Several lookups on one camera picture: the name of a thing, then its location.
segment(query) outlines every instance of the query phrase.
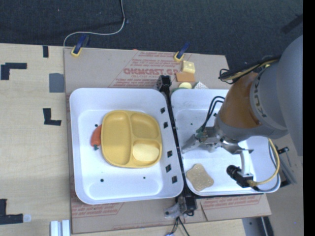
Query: blue clamp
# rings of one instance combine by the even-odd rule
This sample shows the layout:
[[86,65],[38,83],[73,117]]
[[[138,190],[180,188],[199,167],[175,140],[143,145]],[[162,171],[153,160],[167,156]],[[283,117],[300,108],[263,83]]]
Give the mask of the blue clamp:
[[71,55],[74,57],[78,57],[81,54],[82,47],[87,47],[89,45],[89,42],[90,42],[90,36],[83,34],[80,37],[77,45],[72,48]]
[[184,58],[184,52],[188,49],[188,47],[190,46],[189,42],[186,42],[185,45],[181,48],[180,51],[178,51],[175,56],[174,56],[174,60],[176,62],[180,62],[183,60]]

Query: yellow sponge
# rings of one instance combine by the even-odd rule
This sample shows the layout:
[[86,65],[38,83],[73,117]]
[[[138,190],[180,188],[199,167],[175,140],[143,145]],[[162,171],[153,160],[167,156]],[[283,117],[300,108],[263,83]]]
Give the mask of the yellow sponge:
[[194,74],[195,73],[195,65],[194,65],[194,63],[184,60],[183,61],[182,72]]

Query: yellow divided plate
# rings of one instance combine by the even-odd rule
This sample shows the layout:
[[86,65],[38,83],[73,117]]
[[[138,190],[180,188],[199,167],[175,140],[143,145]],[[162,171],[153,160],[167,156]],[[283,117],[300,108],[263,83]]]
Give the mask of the yellow divided plate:
[[114,166],[150,167],[162,154],[159,124],[142,112],[111,111],[103,119],[101,145],[104,158]]

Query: cardboard box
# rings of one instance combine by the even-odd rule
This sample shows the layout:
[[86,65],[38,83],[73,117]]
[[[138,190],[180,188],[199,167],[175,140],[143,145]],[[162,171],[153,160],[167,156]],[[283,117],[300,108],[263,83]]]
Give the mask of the cardboard box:
[[[134,50],[83,49],[77,58],[71,48],[64,49],[65,91],[67,98],[67,128],[69,168],[71,175],[72,233],[100,232],[119,229],[172,225],[174,219],[164,218],[164,209],[175,204],[175,199],[87,205],[75,194],[72,165],[70,126],[70,94],[78,88],[153,88],[160,75],[169,75],[171,89],[179,82],[175,74],[182,64],[174,61],[174,53]],[[185,60],[194,62],[195,79],[208,88],[228,89],[218,80],[221,69],[228,69],[224,56],[186,54]],[[185,223],[270,215],[265,194],[198,199],[194,216]]]

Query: white tray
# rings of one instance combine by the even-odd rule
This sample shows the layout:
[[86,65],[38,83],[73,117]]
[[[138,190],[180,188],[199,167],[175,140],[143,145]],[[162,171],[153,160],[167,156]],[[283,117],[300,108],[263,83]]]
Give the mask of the white tray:
[[[222,89],[192,89],[177,90],[172,94],[171,102],[177,128],[177,135],[180,147],[195,133],[205,121],[211,100],[219,95],[225,97],[227,90]],[[221,104],[217,104],[214,113],[217,113]],[[214,124],[214,117],[211,117],[207,126]],[[269,178],[275,171],[275,166],[269,155],[268,140],[265,137],[251,137],[240,143],[240,147],[254,149],[251,153],[251,173],[255,181],[263,181]],[[182,154],[185,173],[196,163],[201,163],[206,172],[213,178],[214,184],[201,191],[194,189],[187,179],[190,190],[199,196],[220,196],[258,193],[251,188],[240,187],[227,173],[229,165],[241,167],[240,155],[232,155],[223,148],[208,152],[197,148]],[[261,189],[276,191],[280,181],[275,177],[272,181],[259,186]]]
[[[94,150],[90,138],[112,110],[139,111],[160,125],[162,157],[152,167],[120,168]],[[164,96],[154,89],[80,88],[70,96],[75,191],[87,204],[172,198],[184,186]]]

